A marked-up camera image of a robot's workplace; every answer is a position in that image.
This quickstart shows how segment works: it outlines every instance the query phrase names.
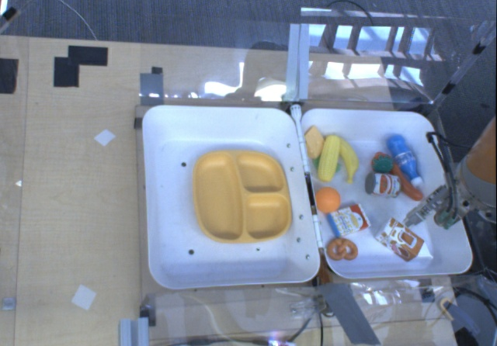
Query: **blue soda bottle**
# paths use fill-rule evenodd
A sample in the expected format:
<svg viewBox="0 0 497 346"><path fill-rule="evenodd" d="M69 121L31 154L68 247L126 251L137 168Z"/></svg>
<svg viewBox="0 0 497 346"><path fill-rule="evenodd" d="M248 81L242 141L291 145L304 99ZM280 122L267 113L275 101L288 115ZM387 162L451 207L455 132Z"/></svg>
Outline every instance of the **blue soda bottle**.
<svg viewBox="0 0 497 346"><path fill-rule="evenodd" d="M402 135L394 135L388 138L387 146L394 157L395 163L411 180L412 185L419 188L422 184L422 179L418 175L416 168L416 157L407 146L404 137Z"/></svg>

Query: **white square marker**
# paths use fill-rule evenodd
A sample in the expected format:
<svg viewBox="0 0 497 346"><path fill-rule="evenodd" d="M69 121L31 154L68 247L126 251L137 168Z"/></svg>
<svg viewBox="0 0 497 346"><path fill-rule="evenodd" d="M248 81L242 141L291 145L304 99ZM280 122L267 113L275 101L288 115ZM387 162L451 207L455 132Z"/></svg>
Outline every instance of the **white square marker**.
<svg viewBox="0 0 497 346"><path fill-rule="evenodd" d="M102 146L107 146L107 144L115 137L116 135L111 133L109 130L104 130L95 137L95 140Z"/></svg>
<svg viewBox="0 0 497 346"><path fill-rule="evenodd" d="M88 310L95 299L96 292L92 291L90 288L80 285L78 291L72 297L72 302L81 307L82 309Z"/></svg>

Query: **white bottle cap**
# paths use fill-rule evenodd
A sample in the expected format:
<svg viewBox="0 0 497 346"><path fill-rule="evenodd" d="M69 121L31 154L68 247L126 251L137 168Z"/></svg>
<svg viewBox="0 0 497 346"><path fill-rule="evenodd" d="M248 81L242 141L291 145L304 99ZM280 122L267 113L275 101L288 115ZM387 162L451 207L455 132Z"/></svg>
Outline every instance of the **white bottle cap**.
<svg viewBox="0 0 497 346"><path fill-rule="evenodd" d="M411 179L411 183L415 188L419 189L422 186L423 181L420 176L416 176L415 178Z"/></svg>

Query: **wooden surface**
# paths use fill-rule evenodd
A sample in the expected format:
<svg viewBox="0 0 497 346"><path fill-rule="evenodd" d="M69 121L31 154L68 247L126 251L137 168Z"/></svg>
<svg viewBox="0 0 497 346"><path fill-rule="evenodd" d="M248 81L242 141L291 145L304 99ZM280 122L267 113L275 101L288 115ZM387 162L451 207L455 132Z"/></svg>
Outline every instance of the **wooden surface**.
<svg viewBox="0 0 497 346"><path fill-rule="evenodd" d="M9 174L6 180L0 178L0 190L8 192L1 201L10 207L6 212L0 206L0 296L17 297L15 312L0 311L0 344L117 345L119 319L137 318L141 301L133 128L140 73L163 67L166 93L199 91L206 81L237 85L238 64L246 51L9 37L0 41L0 57L19 59L18 91L0 95L0 159ZM79 88L55 88L54 57L66 57L72 44L108 47L108 66L81 66ZM103 130L116 136L106 147L93 139ZM14 179L23 180L22 188L12 185ZM71 302L80 285L96 292L89 310ZM178 306L182 312L182 327L169 327L166 335L190 335L192 328L237 334L248 324L238 323L236 312L255 317L250 325L268 322L268 314L285 325L280 305L273 306L279 301L288 308L279 291L216 292L206 291L207 306L217 309L206 312L195 304L185 310L185 296L165 292L172 302L159 312L162 320L176 314ZM385 308L367 311L384 344L454 343L450 322L435 306L426 316L418 300L409 305L412 311L404 320L385 315ZM224 313L213 317L209 311ZM325 326L326 340L347 344L335 319ZM297 344L318 344L318 339L314 325Z"/></svg>

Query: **toy orange fruit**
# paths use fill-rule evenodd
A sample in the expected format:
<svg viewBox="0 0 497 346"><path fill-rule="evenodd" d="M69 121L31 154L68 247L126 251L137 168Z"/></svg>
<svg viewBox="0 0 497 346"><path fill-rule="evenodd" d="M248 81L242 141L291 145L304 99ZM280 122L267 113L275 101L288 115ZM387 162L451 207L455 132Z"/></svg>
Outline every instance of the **toy orange fruit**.
<svg viewBox="0 0 497 346"><path fill-rule="evenodd" d="M334 188L319 189L316 193L316 206L322 213L332 213L340 207L340 194Z"/></svg>

